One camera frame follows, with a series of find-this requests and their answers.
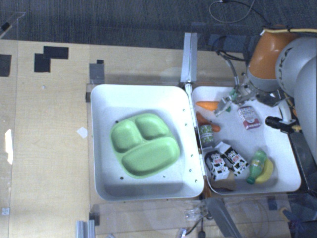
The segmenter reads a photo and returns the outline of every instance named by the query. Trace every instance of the green bottle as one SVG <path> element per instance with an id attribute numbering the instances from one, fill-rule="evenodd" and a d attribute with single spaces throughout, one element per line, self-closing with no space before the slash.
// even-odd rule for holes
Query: green bottle
<path id="1" fill-rule="evenodd" d="M 247 178 L 248 184 L 254 184 L 256 178 L 261 174 L 264 163 L 267 159 L 267 155 L 264 151 L 256 151 L 254 154 L 251 163 L 250 163 L 250 174 Z"/>

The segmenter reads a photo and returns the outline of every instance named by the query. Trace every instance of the wooden table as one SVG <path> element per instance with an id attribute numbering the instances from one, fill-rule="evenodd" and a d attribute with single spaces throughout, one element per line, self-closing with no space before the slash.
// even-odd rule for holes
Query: wooden table
<path id="1" fill-rule="evenodd" d="M 69 58 L 51 59 L 50 73 L 35 73 L 34 53 L 43 53 L 43 46 L 69 47 Z M 0 47 L 1 54 L 18 48 L 12 51 L 12 66 L 17 64 L 18 70 L 13 69 L 9 78 L 0 78 L 1 101 L 8 107 L 16 105 L 15 113 L 1 111 L 12 117 L 14 132 L 12 184 L 7 189 L 11 189 L 9 237 L 73 238 L 76 221 L 86 221 L 90 211 L 88 140 L 77 133 L 87 128 L 89 64 L 104 60 L 106 83 L 176 85 L 183 52 L 5 40 L 0 40 Z M 245 71 L 243 63 L 233 63 L 238 74 Z M 16 100 L 6 98 L 12 95 L 5 92 L 12 91 L 11 79 L 17 79 Z M 198 81 L 233 84 L 231 70 L 214 52 L 198 52 Z M 1 219 L 2 237 L 7 236 L 8 218 Z M 274 225 L 280 234 L 289 234 L 285 223 L 275 221 Z M 177 229 L 115 236 L 175 237 Z M 214 222 L 206 230 L 220 234 Z"/>

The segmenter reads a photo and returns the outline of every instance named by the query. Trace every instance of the white cable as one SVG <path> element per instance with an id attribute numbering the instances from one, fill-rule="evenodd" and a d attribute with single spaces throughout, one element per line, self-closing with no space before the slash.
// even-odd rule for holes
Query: white cable
<path id="1" fill-rule="evenodd" d="M 251 10 L 252 10 L 252 7 L 254 6 L 254 3 L 255 3 L 255 2 L 256 2 L 256 0 L 253 0 L 253 2 L 252 2 L 252 4 L 251 4 L 251 6 L 250 6 L 250 8 L 249 8 L 249 10 L 248 10 L 248 12 L 247 12 L 247 14 L 245 14 L 242 18 L 240 18 L 240 19 L 238 19 L 238 20 L 234 20 L 234 21 L 223 21 L 223 20 L 220 20 L 220 19 L 216 18 L 216 17 L 211 13 L 211 7 L 212 7 L 214 4 L 216 4 L 216 3 L 224 3 L 223 0 L 219 0 L 219 1 L 213 2 L 213 3 L 209 6 L 208 11 L 209 11 L 210 16 L 213 17 L 213 19 L 215 19 L 216 21 L 218 21 L 218 22 L 220 22 L 220 23 L 225 23 L 225 24 L 237 23 L 237 22 L 240 22 L 240 21 L 244 20 L 244 19 L 250 14 L 250 12 L 251 12 Z"/>

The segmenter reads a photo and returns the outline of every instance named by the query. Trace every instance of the carrot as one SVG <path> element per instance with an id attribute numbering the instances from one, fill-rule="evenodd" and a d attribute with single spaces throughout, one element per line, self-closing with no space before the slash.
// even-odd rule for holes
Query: carrot
<path id="1" fill-rule="evenodd" d="M 204 109 L 214 111 L 217 109 L 218 103 L 219 101 L 198 101 L 196 102 L 196 105 Z"/>
<path id="2" fill-rule="evenodd" d="M 220 126 L 207 121 L 199 112 L 196 112 L 196 118 L 199 126 L 209 124 L 214 132 L 219 132 L 221 130 Z"/>

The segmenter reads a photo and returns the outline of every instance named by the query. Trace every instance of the banana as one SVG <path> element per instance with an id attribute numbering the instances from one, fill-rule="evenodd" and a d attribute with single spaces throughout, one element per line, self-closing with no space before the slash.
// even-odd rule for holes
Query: banana
<path id="1" fill-rule="evenodd" d="M 269 158 L 267 158 L 264 163 L 264 167 L 261 174 L 256 178 L 255 184 L 261 184 L 261 183 L 267 182 L 273 173 L 273 169 L 274 169 L 273 162 Z"/>

